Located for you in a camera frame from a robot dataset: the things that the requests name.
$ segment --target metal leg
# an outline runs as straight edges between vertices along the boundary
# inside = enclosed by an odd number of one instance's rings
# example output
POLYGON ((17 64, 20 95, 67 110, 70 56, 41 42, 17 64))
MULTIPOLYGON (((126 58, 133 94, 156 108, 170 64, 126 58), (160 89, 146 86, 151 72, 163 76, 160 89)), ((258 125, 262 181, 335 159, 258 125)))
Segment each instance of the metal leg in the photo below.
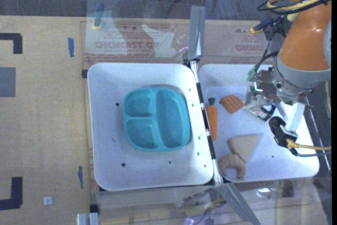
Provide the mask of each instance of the metal leg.
POLYGON ((221 187, 218 186, 216 189, 243 221, 250 221, 254 225, 261 225, 234 183, 226 183, 221 187))

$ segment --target gray square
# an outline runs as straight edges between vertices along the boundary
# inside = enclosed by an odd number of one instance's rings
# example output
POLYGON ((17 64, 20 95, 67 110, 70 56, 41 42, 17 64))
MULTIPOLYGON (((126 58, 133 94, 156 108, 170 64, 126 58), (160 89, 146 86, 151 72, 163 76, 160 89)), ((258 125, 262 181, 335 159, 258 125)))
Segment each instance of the gray square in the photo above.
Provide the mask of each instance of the gray square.
POLYGON ((15 97, 15 67, 0 67, 0 97, 15 97))

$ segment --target blue tape mark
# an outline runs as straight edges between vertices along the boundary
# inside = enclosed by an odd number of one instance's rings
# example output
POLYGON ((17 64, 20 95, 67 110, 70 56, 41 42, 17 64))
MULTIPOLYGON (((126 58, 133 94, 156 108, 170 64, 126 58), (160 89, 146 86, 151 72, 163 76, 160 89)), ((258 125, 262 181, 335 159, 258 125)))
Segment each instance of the blue tape mark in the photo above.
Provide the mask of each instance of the blue tape mark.
POLYGON ((83 167, 82 166, 78 166, 78 179, 80 180, 80 185, 81 185, 81 189, 83 188, 83 167))
POLYGON ((74 57, 74 51, 75 51, 74 40, 70 37, 68 38, 68 49, 69 49, 70 57, 74 57))

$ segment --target orange cylinder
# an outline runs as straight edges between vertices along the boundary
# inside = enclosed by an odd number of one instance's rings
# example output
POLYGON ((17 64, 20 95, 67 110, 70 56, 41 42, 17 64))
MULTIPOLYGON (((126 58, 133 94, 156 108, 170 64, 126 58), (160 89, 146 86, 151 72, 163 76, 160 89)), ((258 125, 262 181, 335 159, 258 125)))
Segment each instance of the orange cylinder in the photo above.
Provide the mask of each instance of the orange cylinder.
POLYGON ((330 1, 299 13, 279 52, 284 65, 301 71, 329 69, 323 39, 331 19, 331 6, 330 1))

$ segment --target beige triangle toy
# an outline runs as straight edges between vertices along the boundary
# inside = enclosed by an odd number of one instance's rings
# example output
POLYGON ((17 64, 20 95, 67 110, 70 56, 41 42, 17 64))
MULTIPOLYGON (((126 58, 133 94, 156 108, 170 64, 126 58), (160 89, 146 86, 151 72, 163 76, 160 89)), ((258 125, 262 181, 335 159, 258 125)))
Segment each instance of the beige triangle toy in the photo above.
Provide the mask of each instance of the beige triangle toy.
POLYGON ((226 168, 237 170, 236 177, 243 178, 246 174, 246 161, 251 157, 260 135, 247 135, 232 137, 227 140, 227 144, 232 153, 226 154, 219 159, 219 170, 222 176, 227 175, 226 168))

